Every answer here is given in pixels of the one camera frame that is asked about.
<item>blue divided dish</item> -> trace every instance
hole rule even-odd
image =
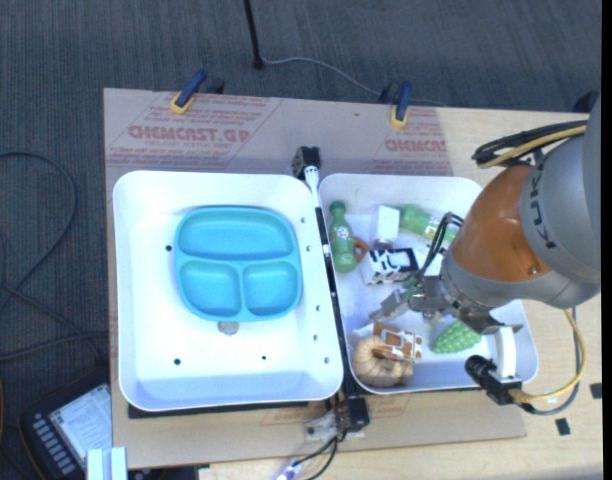
[[[279,318],[302,294],[293,228],[262,208],[207,206],[188,213],[175,233],[175,273],[184,304],[219,322]]]

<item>wooden table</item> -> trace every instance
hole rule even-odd
[[[121,174],[137,168],[149,168],[148,158],[144,160],[135,156],[136,153],[143,154],[146,149],[138,150],[130,141],[135,139],[137,132],[142,134],[139,140],[144,138],[145,121],[141,121],[140,125],[139,119],[148,121],[144,115],[148,114],[149,108],[151,115],[155,112],[155,118],[157,115],[161,117],[161,112],[164,112],[161,101],[170,96],[148,91],[107,90],[105,93],[111,324],[117,321],[117,297],[110,193]],[[370,148],[371,162],[367,164],[358,161],[362,155],[366,156],[362,149],[366,142],[377,137],[377,141],[383,141],[380,144],[384,145],[394,138],[385,106],[236,96],[220,96],[218,100],[213,98],[200,98],[196,104],[203,105],[204,110],[214,110],[212,104],[223,109],[229,105],[229,98],[232,98],[232,109],[239,111],[242,117],[240,121],[233,121],[232,116],[229,117],[230,121],[224,121],[222,117],[216,127],[211,125],[211,129],[216,130],[210,132],[213,139],[220,136],[224,126],[235,126],[239,128],[233,137],[237,136],[239,130],[239,138],[244,138],[247,143],[235,148],[232,144],[236,141],[228,139],[232,143],[231,150],[222,157],[222,163],[213,164],[211,170],[262,172],[268,168],[269,172],[279,172],[279,166],[289,165],[295,144],[312,146],[321,143],[324,152],[328,153],[324,162],[326,164],[328,160],[330,172],[341,172],[339,169],[344,162],[351,169],[356,169],[347,172],[381,171],[390,162],[396,166],[397,174],[411,174],[411,169],[419,167],[414,158],[421,158],[421,168],[441,171],[446,168],[442,158],[448,158],[454,175],[470,178],[482,186],[499,169],[480,170],[475,166],[470,157],[477,146],[521,130],[580,118],[579,114],[548,112],[420,109],[419,119],[422,124],[415,133],[423,134],[426,128],[430,128],[430,140],[439,139],[445,144],[443,157],[438,156],[437,152],[422,152],[416,156],[403,153],[403,149],[399,153],[395,150],[389,152],[381,146],[376,148],[373,145]],[[261,111],[251,112],[251,108]],[[128,130],[131,127],[134,133],[131,132],[132,137],[129,137]],[[152,138],[153,133],[150,129],[146,135]],[[281,142],[274,143],[277,147],[251,147],[252,138],[262,144],[264,141],[277,141],[278,135],[282,137],[279,138]],[[339,158],[332,158],[330,152],[335,148],[330,144],[333,139],[341,141],[338,144],[340,147],[342,144],[350,145],[351,151],[338,149]],[[151,144],[153,147],[159,145],[158,142]],[[258,161],[260,156],[266,164]],[[393,158],[404,158],[404,161],[393,161]],[[186,168],[201,170],[201,166],[193,167],[190,164]],[[559,388],[570,380],[575,367],[573,341],[567,321],[560,310],[543,304],[526,301],[524,308],[540,358],[536,378],[526,384],[524,389],[530,393],[543,393]],[[565,411],[555,416],[531,416],[515,407],[499,408],[478,391],[411,395],[411,401],[407,403],[412,404],[413,409],[409,407],[402,417],[410,417],[409,412],[415,414],[414,408],[419,407],[417,417],[407,426],[413,437],[388,435],[388,426],[380,426],[377,422],[374,427],[377,430],[369,443],[342,444],[341,453],[334,458],[324,477],[354,480],[379,477],[433,480],[602,477],[602,400],[601,397],[594,397],[590,389],[591,385],[601,386],[602,382],[601,296],[580,305],[577,315],[586,344],[588,364],[577,399]],[[114,441],[115,446],[126,447],[130,467],[210,462],[208,469],[198,472],[202,480],[272,479],[287,463],[288,456],[304,455],[312,451],[313,446],[303,447],[300,422],[293,422],[292,426],[274,427],[277,432],[273,433],[269,433],[266,428],[258,438],[247,439],[244,445],[239,443],[229,448],[229,440],[224,433],[232,435],[233,431],[252,432],[254,429],[251,428],[256,424],[253,421],[255,416],[245,416],[241,427],[238,427],[237,418],[228,417],[130,420],[126,414],[126,400],[117,385],[115,325],[111,325],[111,347],[114,353],[111,364]],[[551,405],[542,404],[542,408],[556,407],[561,401],[554,400]],[[569,434],[560,434],[557,420],[565,420],[570,429]],[[383,441],[375,442],[375,437],[380,436]],[[324,460],[325,457],[320,457],[312,461],[304,474],[316,472]]]

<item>blue clamp handle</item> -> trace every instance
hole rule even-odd
[[[207,76],[208,71],[205,69],[200,69],[197,73],[195,73],[195,76],[191,78],[190,82],[188,82],[186,86],[171,100],[170,109],[176,114],[185,114],[195,99],[193,98],[193,94],[199,90],[199,86],[204,83]]]
[[[390,122],[397,128],[403,128],[406,125],[408,104],[410,103],[412,92],[413,87],[411,83],[408,80],[404,80],[399,89],[397,101],[390,114]]]

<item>black fabric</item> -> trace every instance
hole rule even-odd
[[[72,224],[20,289],[82,332],[107,330],[104,87],[179,90],[205,68],[227,94],[376,102],[409,80],[413,102],[571,111],[601,91],[602,0],[250,0],[266,60],[255,69],[243,0],[0,0],[0,154],[63,166]],[[0,233],[14,284],[51,243],[68,187],[30,157],[0,162]],[[0,356],[73,330],[18,296],[0,312]],[[106,352],[107,341],[93,340]],[[95,348],[69,341],[0,362],[5,417],[82,375]],[[13,427],[0,480],[31,471]]]

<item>green soda bottle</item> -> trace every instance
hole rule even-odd
[[[357,266],[355,258],[355,237],[350,224],[346,222],[346,205],[343,201],[330,204],[333,216],[328,239],[333,254],[333,265],[340,274],[351,272]]]
[[[437,227],[441,217],[431,215],[414,204],[405,205],[399,214],[399,227],[411,231],[416,235],[432,240],[437,233]],[[446,228],[444,241],[450,243],[455,238],[456,232],[450,227]]]

